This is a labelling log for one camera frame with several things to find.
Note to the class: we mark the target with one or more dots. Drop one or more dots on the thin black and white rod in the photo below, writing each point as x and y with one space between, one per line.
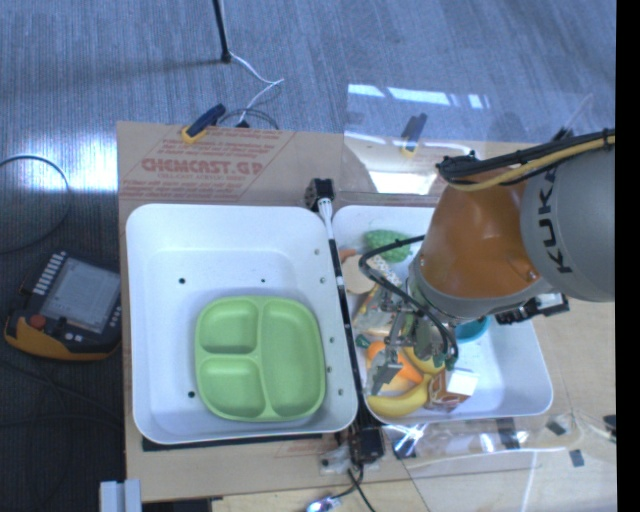
336 250

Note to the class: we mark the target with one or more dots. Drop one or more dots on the yellow banana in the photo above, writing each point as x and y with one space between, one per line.
425 364
400 402

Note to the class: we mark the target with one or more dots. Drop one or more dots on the white plastic tray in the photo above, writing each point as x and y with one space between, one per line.
510 370
165 240

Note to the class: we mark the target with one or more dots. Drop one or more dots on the green grapes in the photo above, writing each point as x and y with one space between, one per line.
385 242

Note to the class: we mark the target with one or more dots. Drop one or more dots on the orange fruit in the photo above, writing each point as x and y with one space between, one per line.
409 372

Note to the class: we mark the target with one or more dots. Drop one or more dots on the brown and white carton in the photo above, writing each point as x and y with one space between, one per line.
457 390

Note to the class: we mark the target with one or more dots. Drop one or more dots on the black cylinder on white bracket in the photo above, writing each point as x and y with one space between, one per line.
532 307

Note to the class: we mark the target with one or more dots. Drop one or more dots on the brown cardboard board, red print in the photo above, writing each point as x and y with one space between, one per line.
210 165

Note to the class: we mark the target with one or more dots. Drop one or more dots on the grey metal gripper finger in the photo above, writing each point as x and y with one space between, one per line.
386 378
380 361

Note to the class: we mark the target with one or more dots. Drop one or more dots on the tan bread slice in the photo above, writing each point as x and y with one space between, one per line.
357 277

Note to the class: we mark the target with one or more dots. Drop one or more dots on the green divided plate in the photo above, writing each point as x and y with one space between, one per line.
285 350

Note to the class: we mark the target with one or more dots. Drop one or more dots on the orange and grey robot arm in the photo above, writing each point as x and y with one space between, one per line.
480 240

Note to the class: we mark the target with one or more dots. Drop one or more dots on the orange carrot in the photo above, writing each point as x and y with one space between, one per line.
346 253

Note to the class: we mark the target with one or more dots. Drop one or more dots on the pizza slice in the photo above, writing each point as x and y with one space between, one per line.
372 325

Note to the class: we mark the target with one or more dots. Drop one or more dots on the blue bowl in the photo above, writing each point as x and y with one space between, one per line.
472 330

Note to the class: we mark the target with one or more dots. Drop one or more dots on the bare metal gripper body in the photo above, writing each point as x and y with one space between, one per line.
422 335

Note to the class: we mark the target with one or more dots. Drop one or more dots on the patterned packet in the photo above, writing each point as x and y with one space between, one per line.
386 269

